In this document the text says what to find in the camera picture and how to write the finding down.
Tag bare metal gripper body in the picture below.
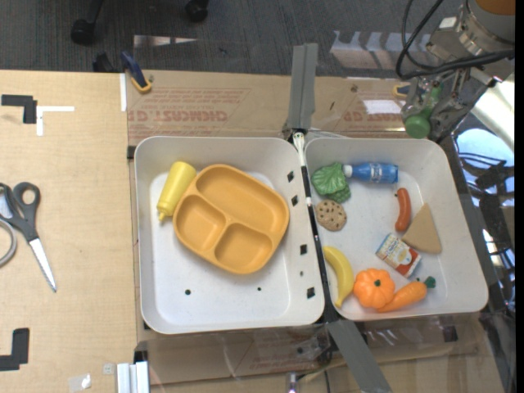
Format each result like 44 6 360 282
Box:
425 8 515 82

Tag blue plastic bottle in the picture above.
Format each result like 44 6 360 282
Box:
341 161 400 185

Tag orange sausage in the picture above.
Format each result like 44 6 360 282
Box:
394 187 413 233

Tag tan bread wedge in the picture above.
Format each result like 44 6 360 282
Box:
400 202 444 255

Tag green lettuce leaf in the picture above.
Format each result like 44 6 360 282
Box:
309 161 353 205

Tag brown chocolate chip biscuit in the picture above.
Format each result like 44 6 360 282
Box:
314 199 348 233

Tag white plastic tray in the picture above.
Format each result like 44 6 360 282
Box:
133 135 327 336
303 136 490 323

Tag white and red carton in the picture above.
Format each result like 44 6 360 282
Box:
375 233 422 279

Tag orange carrot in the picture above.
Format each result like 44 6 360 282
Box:
376 275 437 314

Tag orange pumpkin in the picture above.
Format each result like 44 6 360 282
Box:
352 267 397 309

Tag yellow banana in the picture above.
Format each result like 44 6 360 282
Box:
322 246 355 309

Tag brown cardboard board red print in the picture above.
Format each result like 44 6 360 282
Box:
124 70 507 386

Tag orange divided plate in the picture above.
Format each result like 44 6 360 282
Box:
171 163 291 276

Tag yellow squeeze bottle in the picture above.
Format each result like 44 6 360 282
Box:
156 160 198 223

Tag black office chair base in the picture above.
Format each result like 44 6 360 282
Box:
70 0 211 45

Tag grey handled scissors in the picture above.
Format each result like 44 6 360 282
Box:
0 181 58 294

